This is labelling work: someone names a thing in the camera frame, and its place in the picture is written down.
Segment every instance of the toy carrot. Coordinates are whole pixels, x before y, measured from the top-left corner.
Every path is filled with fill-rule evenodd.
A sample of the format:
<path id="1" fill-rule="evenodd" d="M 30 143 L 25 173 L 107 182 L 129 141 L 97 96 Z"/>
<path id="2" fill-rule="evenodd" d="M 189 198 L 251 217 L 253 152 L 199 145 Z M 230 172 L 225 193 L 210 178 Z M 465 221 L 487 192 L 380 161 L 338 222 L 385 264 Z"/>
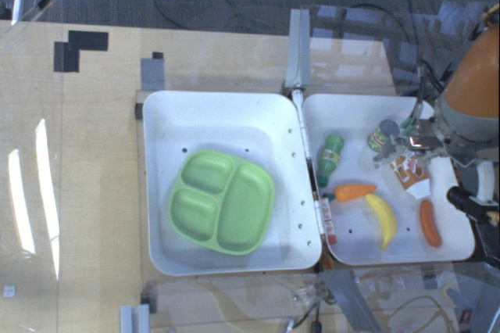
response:
<path id="1" fill-rule="evenodd" d="M 347 202 L 377 190 L 373 184 L 341 184 L 334 189 L 335 199 Z"/>

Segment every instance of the metal bracket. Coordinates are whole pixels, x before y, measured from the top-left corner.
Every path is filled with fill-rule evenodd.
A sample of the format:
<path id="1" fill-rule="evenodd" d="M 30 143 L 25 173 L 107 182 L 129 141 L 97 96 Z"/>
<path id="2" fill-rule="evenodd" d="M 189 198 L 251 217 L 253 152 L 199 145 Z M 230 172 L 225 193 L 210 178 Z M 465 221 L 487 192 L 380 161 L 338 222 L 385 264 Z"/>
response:
<path id="1" fill-rule="evenodd" d="M 122 306 L 120 309 L 120 333 L 150 333 L 149 305 Z"/>
<path id="2" fill-rule="evenodd" d="M 309 29 L 309 10 L 292 9 L 288 37 L 287 76 L 284 81 L 284 88 L 288 91 L 309 85 Z"/>

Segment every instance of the sausage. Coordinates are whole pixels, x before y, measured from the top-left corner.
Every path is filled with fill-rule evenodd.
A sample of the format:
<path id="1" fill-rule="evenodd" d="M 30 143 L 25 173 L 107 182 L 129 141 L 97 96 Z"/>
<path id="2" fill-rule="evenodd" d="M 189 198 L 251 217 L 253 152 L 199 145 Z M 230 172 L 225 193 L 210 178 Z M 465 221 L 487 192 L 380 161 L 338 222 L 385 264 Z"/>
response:
<path id="1" fill-rule="evenodd" d="M 424 199 L 420 203 L 420 226 L 427 242 L 433 247 L 441 245 L 441 236 L 434 222 L 432 202 Z"/>

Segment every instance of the white tray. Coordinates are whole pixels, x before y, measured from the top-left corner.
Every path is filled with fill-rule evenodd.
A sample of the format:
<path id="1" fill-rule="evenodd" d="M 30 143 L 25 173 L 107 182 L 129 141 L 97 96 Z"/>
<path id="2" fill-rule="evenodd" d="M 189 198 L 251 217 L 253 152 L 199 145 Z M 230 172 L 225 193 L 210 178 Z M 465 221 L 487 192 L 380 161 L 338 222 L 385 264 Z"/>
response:
<path id="1" fill-rule="evenodd" d="M 144 127 L 149 251 L 160 271 L 186 276 L 299 270 L 316 263 L 321 241 L 291 101 L 272 94 L 159 91 L 145 101 Z M 248 159 L 274 180 L 269 228 L 251 254 L 231 256 L 203 248 L 182 238 L 168 223 L 173 181 L 185 158 L 199 149 Z"/>
<path id="2" fill-rule="evenodd" d="M 331 245 L 334 256 L 348 265 L 384 263 L 421 263 L 464 260 L 475 246 L 473 232 L 465 214 L 446 199 L 446 192 L 457 184 L 448 158 L 434 158 L 429 167 L 434 218 L 441 233 L 442 245 L 427 244 L 420 230 L 419 203 L 406 194 L 389 165 L 375 169 L 376 153 L 366 143 L 368 135 L 383 119 L 402 122 L 415 104 L 409 97 L 368 95 L 312 95 L 305 100 L 304 114 L 309 132 L 312 156 L 317 155 L 329 132 L 345 140 L 338 168 L 331 174 L 324 191 L 348 182 L 376 184 L 376 193 L 395 213 L 396 236 L 386 251 L 380 249 L 380 225 L 365 200 L 331 202 L 332 220 L 337 244 Z M 432 115 L 425 104 L 422 118 Z"/>

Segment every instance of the bottle label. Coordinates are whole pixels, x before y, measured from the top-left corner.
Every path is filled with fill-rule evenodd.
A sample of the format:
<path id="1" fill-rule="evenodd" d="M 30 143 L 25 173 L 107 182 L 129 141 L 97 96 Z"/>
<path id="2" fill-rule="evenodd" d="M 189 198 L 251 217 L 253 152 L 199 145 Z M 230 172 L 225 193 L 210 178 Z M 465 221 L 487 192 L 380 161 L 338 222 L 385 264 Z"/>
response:
<path id="1" fill-rule="evenodd" d="M 332 162 L 338 163 L 340 158 L 341 157 L 336 152 L 333 152 L 331 149 L 324 149 L 321 152 L 321 159 L 328 159 Z"/>

